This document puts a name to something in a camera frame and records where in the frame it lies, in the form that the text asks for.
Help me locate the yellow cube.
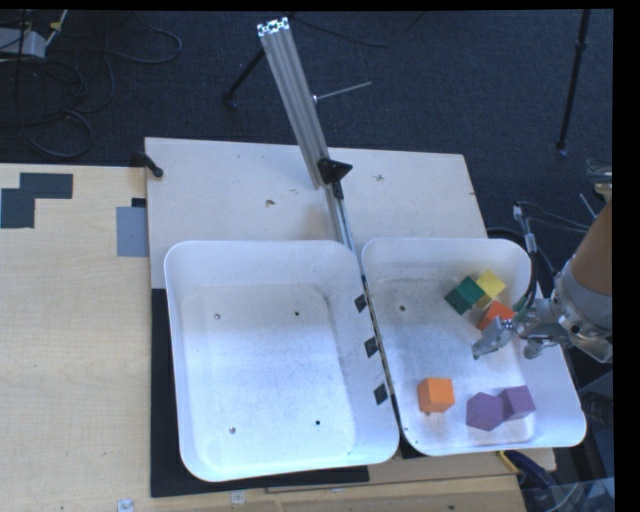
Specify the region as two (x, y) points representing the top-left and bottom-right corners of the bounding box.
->
(474, 270), (507, 309)

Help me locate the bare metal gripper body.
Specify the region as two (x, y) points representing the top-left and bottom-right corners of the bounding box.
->
(514, 297), (614, 364)

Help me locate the red-orange cube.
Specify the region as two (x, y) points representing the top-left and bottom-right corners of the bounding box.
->
(475, 300), (517, 333)

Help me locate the white plastic tray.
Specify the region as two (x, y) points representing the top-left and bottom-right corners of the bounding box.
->
(360, 236), (588, 458)
(163, 239), (401, 483)

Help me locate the green cube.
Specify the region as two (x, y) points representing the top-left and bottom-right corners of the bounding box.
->
(444, 276), (486, 316)

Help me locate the pale wooden board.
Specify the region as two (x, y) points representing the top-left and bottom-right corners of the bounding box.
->
(144, 137), (557, 496)

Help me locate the orange cube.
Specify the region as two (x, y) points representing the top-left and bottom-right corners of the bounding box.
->
(417, 377), (456, 415)

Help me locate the purple cube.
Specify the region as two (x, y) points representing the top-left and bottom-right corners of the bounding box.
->
(465, 391), (505, 433)
(498, 385), (537, 422)

